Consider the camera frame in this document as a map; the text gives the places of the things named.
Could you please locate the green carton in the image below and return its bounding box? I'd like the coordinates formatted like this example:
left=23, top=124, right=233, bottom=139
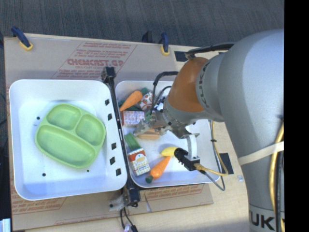
left=124, top=132, right=142, bottom=152

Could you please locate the tan hot dog bun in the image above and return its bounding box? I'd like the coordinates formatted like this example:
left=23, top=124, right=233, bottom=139
left=136, top=128, right=161, bottom=140

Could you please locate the orange carrot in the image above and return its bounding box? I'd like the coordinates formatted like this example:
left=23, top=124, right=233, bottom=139
left=118, top=87, right=151, bottom=112
left=145, top=156, right=171, bottom=184

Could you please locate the black block with thin wires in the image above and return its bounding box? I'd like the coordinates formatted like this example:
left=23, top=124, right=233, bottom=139
left=100, top=66, right=117, bottom=84
left=122, top=188, right=141, bottom=208

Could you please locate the white can with orange print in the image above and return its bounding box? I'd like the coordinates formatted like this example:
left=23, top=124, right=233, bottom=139
left=139, top=91, right=155, bottom=111

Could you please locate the yellow banana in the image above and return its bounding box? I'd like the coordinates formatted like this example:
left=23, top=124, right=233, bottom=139
left=160, top=146, right=179, bottom=158

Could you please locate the green divided plate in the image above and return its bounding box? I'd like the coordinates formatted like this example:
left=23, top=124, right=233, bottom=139
left=34, top=102, right=107, bottom=169

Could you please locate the thin black and white rod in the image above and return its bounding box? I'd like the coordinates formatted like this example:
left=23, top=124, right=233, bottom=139
left=106, top=77, right=135, bottom=191

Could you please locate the red white carton yellow print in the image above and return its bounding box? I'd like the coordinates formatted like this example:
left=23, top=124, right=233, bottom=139
left=127, top=147, right=151, bottom=177

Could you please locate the black cylinder on white bracket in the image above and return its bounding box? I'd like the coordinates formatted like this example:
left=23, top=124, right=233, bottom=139
left=173, top=132, right=201, bottom=172

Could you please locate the white plastic tray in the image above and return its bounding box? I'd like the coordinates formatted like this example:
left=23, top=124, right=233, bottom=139
left=9, top=79, right=128, bottom=201
left=115, top=80, right=222, bottom=189

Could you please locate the brown cardboard board red print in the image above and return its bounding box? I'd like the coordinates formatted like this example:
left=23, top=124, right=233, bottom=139
left=3, top=32, right=214, bottom=232

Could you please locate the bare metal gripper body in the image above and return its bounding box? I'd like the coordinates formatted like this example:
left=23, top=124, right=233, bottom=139
left=144, top=109, right=175, bottom=131

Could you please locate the red and white carton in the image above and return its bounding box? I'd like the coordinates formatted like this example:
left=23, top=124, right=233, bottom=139
left=120, top=110, right=146, bottom=128

